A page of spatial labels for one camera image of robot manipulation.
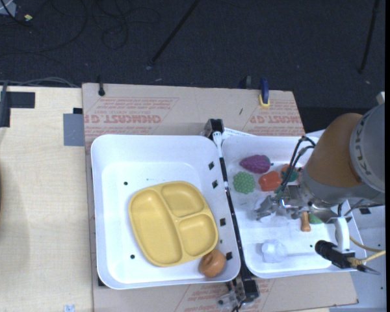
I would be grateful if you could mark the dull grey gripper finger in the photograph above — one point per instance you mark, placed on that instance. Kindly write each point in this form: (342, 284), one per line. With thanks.
(266, 203)
(261, 215)

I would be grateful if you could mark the white plastic tray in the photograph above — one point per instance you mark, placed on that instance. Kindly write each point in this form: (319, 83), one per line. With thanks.
(299, 239)
(117, 174)

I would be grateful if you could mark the brown toy drumstick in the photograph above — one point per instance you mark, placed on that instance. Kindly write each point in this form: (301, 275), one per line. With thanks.
(305, 223)

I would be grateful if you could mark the orange bell pepper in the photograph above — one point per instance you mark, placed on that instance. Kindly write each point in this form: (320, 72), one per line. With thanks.
(269, 180)

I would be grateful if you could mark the yellow divided plate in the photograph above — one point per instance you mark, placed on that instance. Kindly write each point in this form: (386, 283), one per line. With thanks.
(169, 219)

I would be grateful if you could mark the black cylinder on white bracket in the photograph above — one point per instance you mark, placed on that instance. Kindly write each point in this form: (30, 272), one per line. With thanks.
(336, 252)

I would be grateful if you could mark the thin black and white rod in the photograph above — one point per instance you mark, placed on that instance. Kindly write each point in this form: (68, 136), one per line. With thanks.
(228, 187)

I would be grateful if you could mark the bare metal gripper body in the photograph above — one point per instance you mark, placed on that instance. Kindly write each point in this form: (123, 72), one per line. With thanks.
(294, 201)

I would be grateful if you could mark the orange vegetable with green leaves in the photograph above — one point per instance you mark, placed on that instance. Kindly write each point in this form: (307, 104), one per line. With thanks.
(287, 173)

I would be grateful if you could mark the brown doughnut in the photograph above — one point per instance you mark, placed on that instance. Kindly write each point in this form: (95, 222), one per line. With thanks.
(212, 262)

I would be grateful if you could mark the green grapes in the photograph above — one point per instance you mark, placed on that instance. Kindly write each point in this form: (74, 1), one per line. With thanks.
(244, 182)

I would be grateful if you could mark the purple grapes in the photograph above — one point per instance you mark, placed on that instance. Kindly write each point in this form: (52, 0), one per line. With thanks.
(256, 163)

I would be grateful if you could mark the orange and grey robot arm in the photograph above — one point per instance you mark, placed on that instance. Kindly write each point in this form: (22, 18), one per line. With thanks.
(339, 161)

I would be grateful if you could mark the brown cardboard board red print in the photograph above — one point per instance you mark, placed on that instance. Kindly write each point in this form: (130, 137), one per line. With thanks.
(169, 112)

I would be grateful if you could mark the green toy vegetable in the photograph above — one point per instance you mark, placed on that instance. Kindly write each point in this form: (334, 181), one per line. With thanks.
(314, 219)

